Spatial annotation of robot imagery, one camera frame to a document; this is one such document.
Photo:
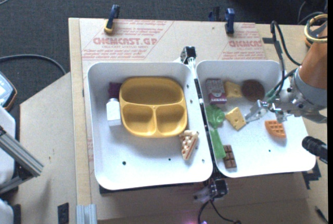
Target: small box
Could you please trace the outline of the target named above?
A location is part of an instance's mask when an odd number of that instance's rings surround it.
[[[210,104],[227,103],[227,97],[225,95],[223,82],[221,79],[207,79],[206,88]]]

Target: yellow divided plate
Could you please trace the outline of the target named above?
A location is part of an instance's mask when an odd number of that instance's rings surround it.
[[[170,78],[129,78],[121,85],[119,102],[123,125],[132,135],[170,137],[186,128],[184,92]]]

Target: brown patty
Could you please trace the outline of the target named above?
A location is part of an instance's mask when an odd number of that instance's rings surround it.
[[[248,100],[255,102],[265,97],[265,88],[257,80],[246,80],[241,86],[243,96]]]

